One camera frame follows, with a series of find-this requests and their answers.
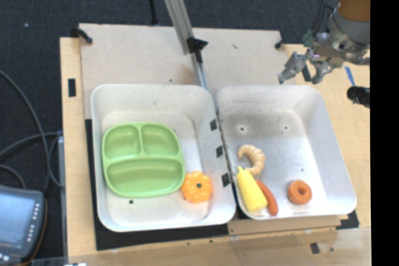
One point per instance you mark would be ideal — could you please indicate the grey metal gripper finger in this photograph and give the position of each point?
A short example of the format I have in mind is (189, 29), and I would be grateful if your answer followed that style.
(322, 70)
(293, 67)

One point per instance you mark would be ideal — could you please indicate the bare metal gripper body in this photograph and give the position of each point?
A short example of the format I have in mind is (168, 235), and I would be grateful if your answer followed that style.
(341, 48)

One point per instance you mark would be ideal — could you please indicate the white plastic tray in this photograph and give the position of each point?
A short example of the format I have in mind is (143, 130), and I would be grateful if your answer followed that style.
(280, 115)
(199, 211)

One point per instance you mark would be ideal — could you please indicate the beige toy croissant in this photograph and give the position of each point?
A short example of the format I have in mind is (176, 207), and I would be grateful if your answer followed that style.
(258, 159)

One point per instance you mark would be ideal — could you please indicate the orange toy doughnut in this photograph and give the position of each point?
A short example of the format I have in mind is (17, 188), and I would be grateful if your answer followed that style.
(293, 194)

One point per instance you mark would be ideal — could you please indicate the yellow toy squeeze bottle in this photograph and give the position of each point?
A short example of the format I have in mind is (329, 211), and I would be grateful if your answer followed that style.
(251, 191)

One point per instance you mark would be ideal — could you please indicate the orange toy sausage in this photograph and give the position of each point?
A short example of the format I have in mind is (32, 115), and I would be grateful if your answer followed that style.
(269, 199)

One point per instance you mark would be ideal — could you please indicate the pale wood flat board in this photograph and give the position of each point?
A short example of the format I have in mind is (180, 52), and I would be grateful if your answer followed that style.
(140, 56)

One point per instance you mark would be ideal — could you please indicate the orange toy pumpkin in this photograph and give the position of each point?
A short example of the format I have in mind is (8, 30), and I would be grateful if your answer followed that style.
(196, 187)

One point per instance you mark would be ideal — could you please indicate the green divided plate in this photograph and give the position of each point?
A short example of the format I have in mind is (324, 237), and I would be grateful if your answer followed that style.
(141, 165)

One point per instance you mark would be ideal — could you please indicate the black cylinder on white bracket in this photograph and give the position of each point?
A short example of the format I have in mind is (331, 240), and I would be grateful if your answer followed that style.
(360, 96)

